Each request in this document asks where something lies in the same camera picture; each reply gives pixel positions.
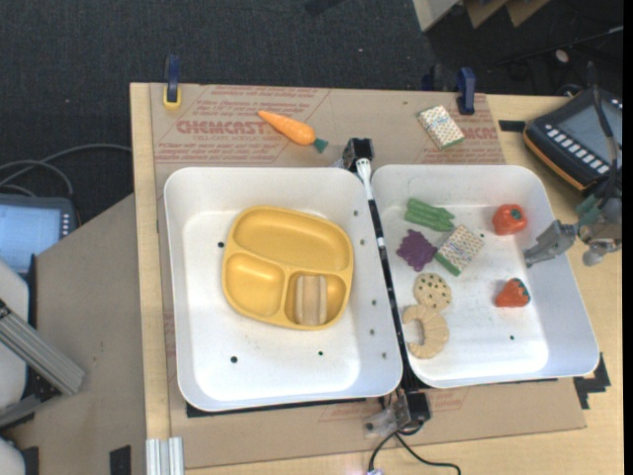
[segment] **black carpet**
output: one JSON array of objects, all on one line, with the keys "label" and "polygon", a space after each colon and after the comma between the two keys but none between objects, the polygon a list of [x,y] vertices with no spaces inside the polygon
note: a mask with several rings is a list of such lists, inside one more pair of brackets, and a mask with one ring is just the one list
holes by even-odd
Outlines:
[{"label": "black carpet", "polygon": [[[515,28],[504,10],[474,30],[456,7],[427,33],[411,0],[0,0],[0,167],[89,143],[130,145],[129,84],[160,81],[165,57],[183,82],[417,90],[436,66],[436,89],[470,66],[478,91],[553,95],[585,82],[622,95],[622,33],[571,50],[562,67],[539,54],[623,22],[623,0],[553,0]],[[91,149],[52,162],[88,221],[132,192],[128,153]],[[0,182],[18,168],[0,169]],[[66,194],[46,169],[5,184]]]}]

